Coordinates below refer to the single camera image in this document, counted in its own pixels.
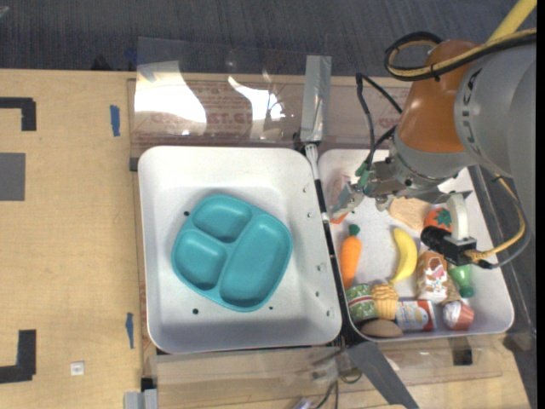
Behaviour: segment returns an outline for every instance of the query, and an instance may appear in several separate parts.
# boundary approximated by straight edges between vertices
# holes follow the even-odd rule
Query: teal plate
[[[199,294],[226,308],[251,312],[276,291],[292,250],[291,233],[278,218],[216,194],[189,214],[171,261],[178,278]]]

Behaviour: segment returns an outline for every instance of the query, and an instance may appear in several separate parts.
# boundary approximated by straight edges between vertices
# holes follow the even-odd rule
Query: green bottle
[[[456,282],[462,298],[470,298],[475,295],[475,290],[472,287],[472,264],[466,265],[450,265],[449,276]]]

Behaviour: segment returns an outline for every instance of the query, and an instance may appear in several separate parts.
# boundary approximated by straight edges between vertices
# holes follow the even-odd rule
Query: yellow banana
[[[393,285],[400,280],[407,279],[416,269],[418,250],[415,240],[402,228],[394,228],[393,239],[399,248],[399,262],[396,274],[388,281]]]

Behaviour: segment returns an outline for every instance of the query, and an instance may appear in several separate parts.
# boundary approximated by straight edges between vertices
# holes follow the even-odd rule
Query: orange carrot
[[[341,247],[341,277],[344,289],[352,285],[362,249],[361,241],[357,238],[359,227],[351,224],[348,230],[350,235],[342,241]]]

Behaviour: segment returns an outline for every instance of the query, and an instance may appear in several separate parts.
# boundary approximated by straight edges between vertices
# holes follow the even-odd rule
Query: wooden table
[[[21,131],[19,110],[0,109],[0,153],[26,154],[24,201],[0,201],[0,365],[15,364],[19,331],[37,335],[36,374],[30,381],[0,384],[0,407],[123,407],[124,392],[140,389],[127,94],[134,77],[0,70],[1,97],[31,97],[37,103],[36,131]],[[111,106],[119,109],[119,136],[112,129]],[[527,407],[511,352],[498,337],[492,341],[501,375],[409,386],[415,400],[422,407]],[[84,362],[83,375],[71,374],[77,361]],[[344,390],[340,407],[386,404],[376,391]]]

